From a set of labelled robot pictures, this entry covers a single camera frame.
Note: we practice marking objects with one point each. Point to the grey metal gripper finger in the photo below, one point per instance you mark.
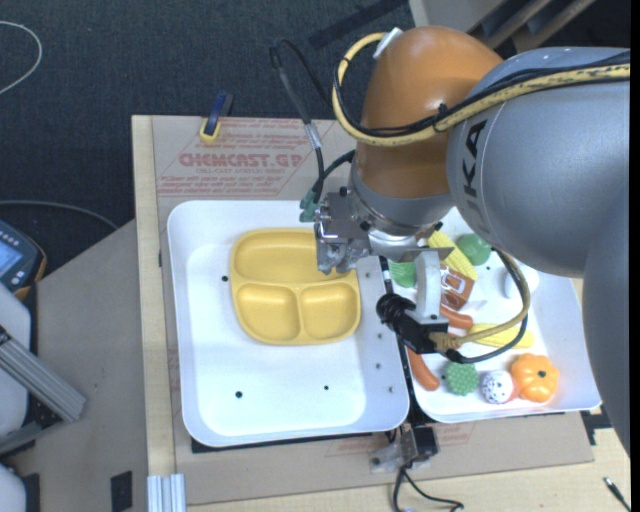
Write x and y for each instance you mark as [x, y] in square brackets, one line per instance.
[328, 260]
[354, 255]

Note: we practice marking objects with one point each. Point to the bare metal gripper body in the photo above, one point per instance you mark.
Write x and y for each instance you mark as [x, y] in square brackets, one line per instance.
[345, 220]

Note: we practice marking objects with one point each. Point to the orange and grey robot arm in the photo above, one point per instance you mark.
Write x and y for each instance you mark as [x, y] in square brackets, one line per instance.
[525, 175]

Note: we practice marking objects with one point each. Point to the thin black and white rod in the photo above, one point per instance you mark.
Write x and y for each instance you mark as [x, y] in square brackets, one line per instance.
[385, 274]

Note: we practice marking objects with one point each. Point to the green ribbed toy vegetable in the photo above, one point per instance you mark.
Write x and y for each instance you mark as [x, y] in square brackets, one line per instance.
[402, 274]

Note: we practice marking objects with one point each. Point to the yellow divided plate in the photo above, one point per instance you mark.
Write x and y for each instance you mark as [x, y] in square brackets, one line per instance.
[270, 305]

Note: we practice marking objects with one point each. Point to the orange and white carton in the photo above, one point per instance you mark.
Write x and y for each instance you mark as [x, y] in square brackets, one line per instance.
[462, 291]

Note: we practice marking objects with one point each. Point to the green toy pepper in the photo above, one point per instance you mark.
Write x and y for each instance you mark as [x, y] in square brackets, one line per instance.
[474, 248]

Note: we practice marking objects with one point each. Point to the short orange sausage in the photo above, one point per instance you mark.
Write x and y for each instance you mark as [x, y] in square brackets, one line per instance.
[457, 318]

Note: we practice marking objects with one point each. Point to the white plastic tray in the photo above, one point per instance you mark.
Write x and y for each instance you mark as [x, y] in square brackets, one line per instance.
[560, 350]
[280, 390]

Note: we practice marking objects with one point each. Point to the long orange sausage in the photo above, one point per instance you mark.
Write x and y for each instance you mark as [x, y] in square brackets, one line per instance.
[425, 375]

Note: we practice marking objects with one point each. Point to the green bumpy round toy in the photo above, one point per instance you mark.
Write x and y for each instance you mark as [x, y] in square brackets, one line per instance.
[461, 378]

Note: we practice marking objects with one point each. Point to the white rounded piece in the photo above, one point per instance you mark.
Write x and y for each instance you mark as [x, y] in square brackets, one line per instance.
[515, 286]

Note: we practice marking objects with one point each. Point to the white speckled ball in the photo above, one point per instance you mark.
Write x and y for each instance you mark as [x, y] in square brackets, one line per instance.
[497, 386]

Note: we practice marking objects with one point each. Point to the orange toy pumpkin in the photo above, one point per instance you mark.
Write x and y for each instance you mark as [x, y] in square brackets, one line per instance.
[535, 377]

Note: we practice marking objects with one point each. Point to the brown cardboard board red print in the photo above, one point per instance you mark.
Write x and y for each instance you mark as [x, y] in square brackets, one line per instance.
[250, 475]

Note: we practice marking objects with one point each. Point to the black cylinder on white bracket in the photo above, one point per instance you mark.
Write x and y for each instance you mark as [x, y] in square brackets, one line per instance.
[427, 285]

